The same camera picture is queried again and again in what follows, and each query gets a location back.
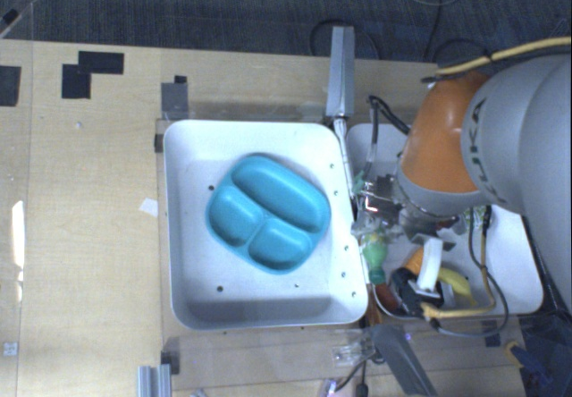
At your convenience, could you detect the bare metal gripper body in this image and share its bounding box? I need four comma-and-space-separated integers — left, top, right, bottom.
356, 173, 460, 238

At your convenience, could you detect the green clear plastic bottle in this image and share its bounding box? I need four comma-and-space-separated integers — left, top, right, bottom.
360, 229, 388, 285

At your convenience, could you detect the orange carrot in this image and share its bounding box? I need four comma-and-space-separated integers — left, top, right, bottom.
405, 247, 425, 274

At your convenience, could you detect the red sausage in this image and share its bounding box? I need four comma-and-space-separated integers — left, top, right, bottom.
374, 283, 400, 309

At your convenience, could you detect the yellow banana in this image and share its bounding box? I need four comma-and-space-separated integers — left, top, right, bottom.
437, 266, 477, 308

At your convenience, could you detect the blue divided plate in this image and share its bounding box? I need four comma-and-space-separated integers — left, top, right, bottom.
205, 153, 333, 275

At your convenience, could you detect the white plastic tray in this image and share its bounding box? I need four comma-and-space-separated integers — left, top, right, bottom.
162, 119, 370, 332
345, 122, 546, 317

